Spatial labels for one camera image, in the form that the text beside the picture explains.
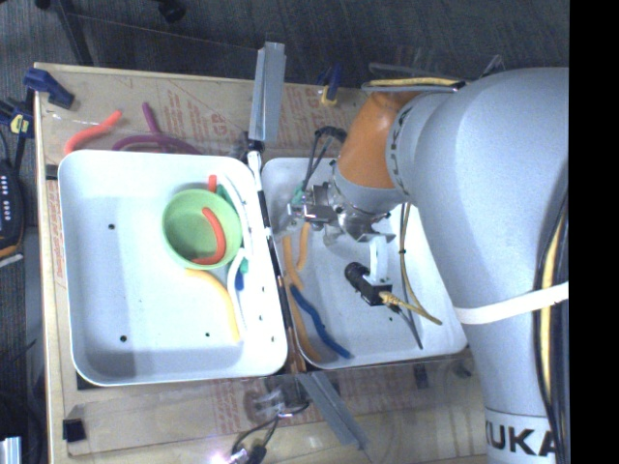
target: green object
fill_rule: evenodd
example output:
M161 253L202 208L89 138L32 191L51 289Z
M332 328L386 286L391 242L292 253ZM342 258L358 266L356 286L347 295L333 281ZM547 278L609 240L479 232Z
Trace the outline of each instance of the green object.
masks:
M195 258L212 256L216 251L215 233L202 215L203 208L215 214L225 236L225 254L213 265L192 262ZM196 270L213 270L229 263L243 241L241 220L234 207L206 189L187 189L175 194L163 211L162 229L166 248L174 260Z

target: black device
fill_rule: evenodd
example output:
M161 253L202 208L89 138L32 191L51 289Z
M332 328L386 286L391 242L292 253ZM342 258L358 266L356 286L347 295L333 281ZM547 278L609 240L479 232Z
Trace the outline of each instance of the black device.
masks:
M21 190L15 170L0 159L0 259L15 253L24 229Z

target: wooden table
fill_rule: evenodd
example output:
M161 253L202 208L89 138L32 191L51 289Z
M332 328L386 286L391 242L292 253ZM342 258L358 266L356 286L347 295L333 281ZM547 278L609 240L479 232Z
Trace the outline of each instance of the wooden table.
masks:
M224 155L249 127L253 82L54 64L36 67L49 71L75 94L69 110L51 104L47 93L35 99L49 461L168 464L228 456L237 435L255 426L244 410L244 397L251 391L264 392L263 380L104 389L84 389L80 383L71 358L54 176L65 141L116 108L124 112L122 128L89 148L109 149L116 136L147 131L143 102L156 112L163 131L205 153ZM279 143L266 160L306 156L317 128L346 129L366 97L359 90L341 89L338 105L329 107L320 103L320 93L316 86L285 84ZM265 462L485 462L479 381L475 376L460 379L453 370L454 363L465 362L466 357L428 362L430 388L425 390L415 385L412 363L335 373L342 398L370 438L368 448L342 446L312 405L278 428ZM68 442L63 430L75 420L82 421L86 438Z

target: white tray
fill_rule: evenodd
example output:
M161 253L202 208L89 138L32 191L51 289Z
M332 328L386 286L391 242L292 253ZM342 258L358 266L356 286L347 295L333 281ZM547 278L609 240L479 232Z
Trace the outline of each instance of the white tray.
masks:
M238 191L237 211L245 210L249 225L245 244L252 253L235 307L238 343L222 301L205 281L185 276L161 232L170 197L205 188L210 174L228 192ZM283 366L277 284L246 165L224 157L83 150L62 160L58 179L72 355L84 379L118 386L262 376ZM226 270L214 271L223 284Z
M293 190L303 179L308 159L272 159L265 163L262 185L269 217L273 226L279 261L283 263L281 246L282 223L286 204ZM330 178L331 166L325 159L309 180L322 184ZM394 282L393 292L402 298L399 280L399 209L389 219L374 225L383 233L396 234L388 244L389 277ZM330 336L352 354L346 359L328 348L318 336L310 316L301 310L311 346L320 354L321 361L308 361L323 369L393 363L432 356L453 354L466 347L464 331L456 319L452 303L431 256L418 212L412 208L406 231L406 267L413 290L430 314L443 322L437 326L413 314L424 349L420 349L404 321L384 306L369 306L344 277L344 268L351 261L369 267L368 244L356 243L347 236L339 237L335 245L323 244L322 232L311 231L308 245L308 264L300 273L304 282L304 297L317 309ZM296 256L299 233L293 235Z

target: gray carpet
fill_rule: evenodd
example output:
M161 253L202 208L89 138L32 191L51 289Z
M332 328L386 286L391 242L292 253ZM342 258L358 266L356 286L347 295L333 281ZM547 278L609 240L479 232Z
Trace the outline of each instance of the gray carpet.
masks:
M121 69L253 78L265 40L285 44L286 80L313 83L339 61L352 87L370 78L371 62L475 75L495 54L506 69L570 61L570 0L180 1L188 12L174 24L149 1L74 4L96 65ZM76 63L56 15L33 0L0 5L0 100L23 99L22 77L35 61ZM16 140L4 132L13 157ZM36 226L32 142L20 180L27 223ZM23 263L0 269L0 390L16 397L25 397L24 290ZM15 434L25 434L25 421L14 423Z

